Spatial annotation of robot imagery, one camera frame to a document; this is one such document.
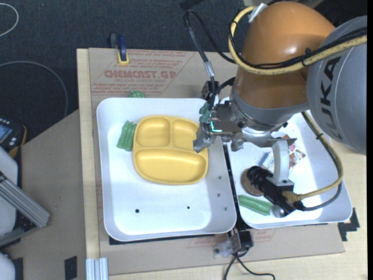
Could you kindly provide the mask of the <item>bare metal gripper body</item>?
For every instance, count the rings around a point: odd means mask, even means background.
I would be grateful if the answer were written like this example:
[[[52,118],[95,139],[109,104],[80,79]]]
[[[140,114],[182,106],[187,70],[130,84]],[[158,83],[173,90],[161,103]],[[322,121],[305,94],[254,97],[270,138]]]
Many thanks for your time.
[[[249,118],[242,116],[238,108],[230,101],[211,106],[209,103],[201,108],[201,128],[209,134],[220,137],[223,142],[232,138],[244,138],[245,143],[256,146],[272,146],[280,138],[271,134],[272,127],[255,124]]]

